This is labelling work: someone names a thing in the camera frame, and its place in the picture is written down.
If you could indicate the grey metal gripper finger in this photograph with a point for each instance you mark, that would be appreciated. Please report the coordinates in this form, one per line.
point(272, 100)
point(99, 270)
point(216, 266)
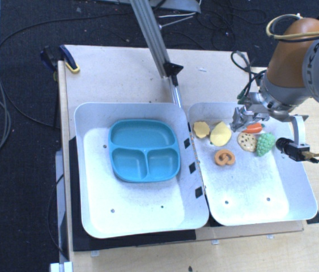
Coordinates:
point(235, 120)
point(248, 119)

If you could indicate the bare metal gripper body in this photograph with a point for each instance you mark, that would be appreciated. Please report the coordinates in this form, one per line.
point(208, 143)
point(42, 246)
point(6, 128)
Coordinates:
point(264, 106)

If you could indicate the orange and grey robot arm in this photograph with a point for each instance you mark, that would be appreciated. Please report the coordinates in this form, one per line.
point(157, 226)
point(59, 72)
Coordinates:
point(295, 67)

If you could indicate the orange toy carrot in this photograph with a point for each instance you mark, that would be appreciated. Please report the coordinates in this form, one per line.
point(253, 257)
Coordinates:
point(254, 128)

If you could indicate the yellow toy lemon wedge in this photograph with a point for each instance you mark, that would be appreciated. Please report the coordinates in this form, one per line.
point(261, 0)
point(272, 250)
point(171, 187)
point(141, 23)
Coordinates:
point(220, 136)

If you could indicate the beige dotted toy biscuit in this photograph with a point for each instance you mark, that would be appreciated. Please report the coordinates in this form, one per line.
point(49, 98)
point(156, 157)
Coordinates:
point(246, 142)

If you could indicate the green toy grapes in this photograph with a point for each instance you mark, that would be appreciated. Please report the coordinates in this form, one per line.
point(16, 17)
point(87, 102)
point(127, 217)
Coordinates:
point(264, 144)

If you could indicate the tan toy bread slice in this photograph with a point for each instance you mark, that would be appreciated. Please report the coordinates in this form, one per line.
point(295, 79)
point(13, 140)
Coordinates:
point(201, 129)

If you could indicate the orange toy pretzel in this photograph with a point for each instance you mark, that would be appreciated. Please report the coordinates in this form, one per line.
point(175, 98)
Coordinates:
point(225, 157)

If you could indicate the thin black and white rod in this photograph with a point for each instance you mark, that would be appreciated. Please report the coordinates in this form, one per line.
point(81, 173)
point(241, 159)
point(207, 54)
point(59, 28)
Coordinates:
point(177, 95)

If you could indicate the white plastic tray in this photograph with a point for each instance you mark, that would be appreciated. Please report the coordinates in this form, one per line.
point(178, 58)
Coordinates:
point(136, 205)
point(250, 188)

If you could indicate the black block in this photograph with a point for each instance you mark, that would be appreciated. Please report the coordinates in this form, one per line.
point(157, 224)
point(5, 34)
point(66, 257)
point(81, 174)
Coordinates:
point(173, 68)

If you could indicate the blue divided plate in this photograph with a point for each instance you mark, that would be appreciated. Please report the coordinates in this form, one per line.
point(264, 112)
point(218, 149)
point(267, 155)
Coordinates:
point(145, 152)

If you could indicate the pale wood board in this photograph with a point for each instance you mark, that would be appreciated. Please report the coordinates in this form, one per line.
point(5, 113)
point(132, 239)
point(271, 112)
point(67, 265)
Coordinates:
point(114, 78)

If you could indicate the black cylinder on white bracket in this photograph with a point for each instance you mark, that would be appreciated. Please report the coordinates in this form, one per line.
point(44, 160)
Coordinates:
point(289, 149)

